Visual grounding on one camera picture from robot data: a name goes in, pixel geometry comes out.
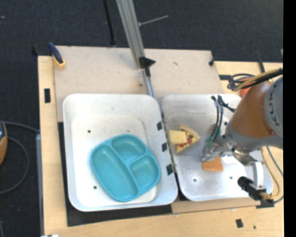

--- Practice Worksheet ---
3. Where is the black cylinder on white bracket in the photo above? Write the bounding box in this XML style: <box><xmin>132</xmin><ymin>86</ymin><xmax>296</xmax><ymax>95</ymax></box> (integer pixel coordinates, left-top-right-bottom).
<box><xmin>237</xmin><ymin>161</ymin><xmax>267</xmax><ymax>200</ymax></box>

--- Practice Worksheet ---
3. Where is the blue divided plate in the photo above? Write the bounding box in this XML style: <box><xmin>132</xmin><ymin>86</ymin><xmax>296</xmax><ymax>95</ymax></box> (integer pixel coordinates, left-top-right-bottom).
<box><xmin>89</xmin><ymin>133</ymin><xmax>162</xmax><ymax>203</ymax></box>

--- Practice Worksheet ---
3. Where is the toy pizza slice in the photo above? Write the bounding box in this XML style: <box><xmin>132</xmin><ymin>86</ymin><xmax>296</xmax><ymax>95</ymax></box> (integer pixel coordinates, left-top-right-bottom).
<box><xmin>175</xmin><ymin>124</ymin><xmax>201</xmax><ymax>154</ymax></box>

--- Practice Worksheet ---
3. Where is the pale wood board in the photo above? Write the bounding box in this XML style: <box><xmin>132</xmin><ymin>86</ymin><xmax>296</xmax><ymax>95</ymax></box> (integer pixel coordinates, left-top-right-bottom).
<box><xmin>52</xmin><ymin>45</ymin><xmax>262</xmax><ymax>214</ymax></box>

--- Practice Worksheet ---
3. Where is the thin black and white rod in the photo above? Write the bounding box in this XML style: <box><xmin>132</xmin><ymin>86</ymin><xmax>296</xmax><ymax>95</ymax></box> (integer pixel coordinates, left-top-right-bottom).
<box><xmin>142</xmin><ymin>68</ymin><xmax>181</xmax><ymax>190</ymax></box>

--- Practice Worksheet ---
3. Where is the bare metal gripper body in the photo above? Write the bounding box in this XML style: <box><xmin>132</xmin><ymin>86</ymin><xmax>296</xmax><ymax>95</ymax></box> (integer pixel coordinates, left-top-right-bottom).
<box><xmin>201</xmin><ymin>134</ymin><xmax>259</xmax><ymax>167</ymax></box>

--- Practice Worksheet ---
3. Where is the orange toy bread slice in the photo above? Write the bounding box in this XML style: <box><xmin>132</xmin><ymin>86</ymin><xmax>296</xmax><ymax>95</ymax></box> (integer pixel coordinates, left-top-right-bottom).
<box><xmin>202</xmin><ymin>156</ymin><xmax>223</xmax><ymax>172</ymax></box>

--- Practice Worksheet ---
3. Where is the white plastic tray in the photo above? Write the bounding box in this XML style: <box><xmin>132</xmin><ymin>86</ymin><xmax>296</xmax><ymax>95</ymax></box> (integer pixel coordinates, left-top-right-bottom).
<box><xmin>62</xmin><ymin>93</ymin><xmax>180</xmax><ymax>212</ymax></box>
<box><xmin>160</xmin><ymin>93</ymin><xmax>274</xmax><ymax>202</ymax></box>

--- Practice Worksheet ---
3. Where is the yellow toy cheese slice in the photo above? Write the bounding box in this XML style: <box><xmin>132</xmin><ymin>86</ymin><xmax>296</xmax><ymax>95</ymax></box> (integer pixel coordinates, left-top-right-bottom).
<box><xmin>168</xmin><ymin>129</ymin><xmax>188</xmax><ymax>146</ymax></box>

